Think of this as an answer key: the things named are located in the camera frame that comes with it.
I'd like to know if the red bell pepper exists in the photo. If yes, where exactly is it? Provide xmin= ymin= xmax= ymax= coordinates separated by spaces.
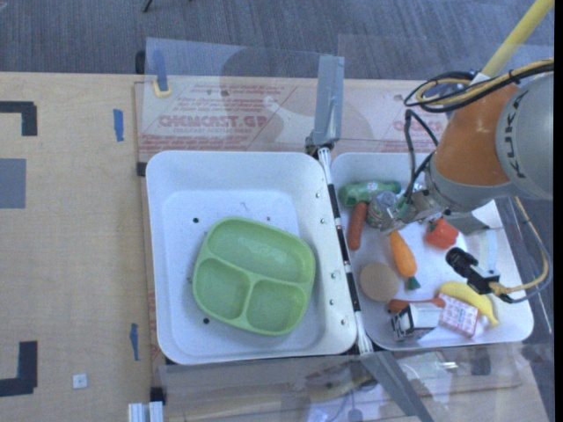
xmin=424 ymin=217 xmax=460 ymax=251

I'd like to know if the white carton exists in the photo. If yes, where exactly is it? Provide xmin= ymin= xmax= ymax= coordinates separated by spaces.
xmin=391 ymin=302 xmax=443 ymax=342

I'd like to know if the orange sausage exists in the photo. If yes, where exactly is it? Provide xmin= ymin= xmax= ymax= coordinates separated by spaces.
xmin=347 ymin=200 xmax=369 ymax=251

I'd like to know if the thin black and white rod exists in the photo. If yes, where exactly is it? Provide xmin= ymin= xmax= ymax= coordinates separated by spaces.
xmin=317 ymin=147 xmax=375 ymax=355

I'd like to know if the black cylinder on white bracket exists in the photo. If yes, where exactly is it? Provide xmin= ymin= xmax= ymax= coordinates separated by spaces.
xmin=445 ymin=229 xmax=503 ymax=296

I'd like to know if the yellow banana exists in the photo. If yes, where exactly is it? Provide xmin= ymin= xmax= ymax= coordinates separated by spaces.
xmin=439 ymin=280 xmax=501 ymax=327

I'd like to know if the green divided plate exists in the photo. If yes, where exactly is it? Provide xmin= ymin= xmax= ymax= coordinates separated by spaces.
xmin=192 ymin=216 xmax=318 ymax=337

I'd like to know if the red and white packet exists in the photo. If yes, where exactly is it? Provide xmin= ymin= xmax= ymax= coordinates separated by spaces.
xmin=437 ymin=292 xmax=481 ymax=338

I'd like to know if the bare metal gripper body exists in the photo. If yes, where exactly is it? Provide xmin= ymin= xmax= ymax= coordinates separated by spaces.
xmin=386 ymin=188 xmax=445 ymax=235

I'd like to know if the white plastic tray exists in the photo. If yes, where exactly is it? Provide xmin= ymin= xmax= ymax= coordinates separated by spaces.
xmin=144 ymin=149 xmax=359 ymax=366
xmin=329 ymin=151 xmax=536 ymax=352

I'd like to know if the orange carrot with green top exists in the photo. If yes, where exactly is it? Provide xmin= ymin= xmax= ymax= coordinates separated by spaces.
xmin=389 ymin=229 xmax=421 ymax=291

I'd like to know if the tan round biscuit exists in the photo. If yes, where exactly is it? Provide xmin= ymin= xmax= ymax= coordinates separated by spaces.
xmin=359 ymin=261 xmax=400 ymax=303

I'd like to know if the brown cardboard board red print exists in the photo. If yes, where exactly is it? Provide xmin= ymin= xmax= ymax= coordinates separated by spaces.
xmin=134 ymin=76 xmax=531 ymax=397

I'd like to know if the green and silver small can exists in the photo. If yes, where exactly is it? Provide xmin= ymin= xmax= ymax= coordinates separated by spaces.
xmin=365 ymin=190 xmax=398 ymax=230

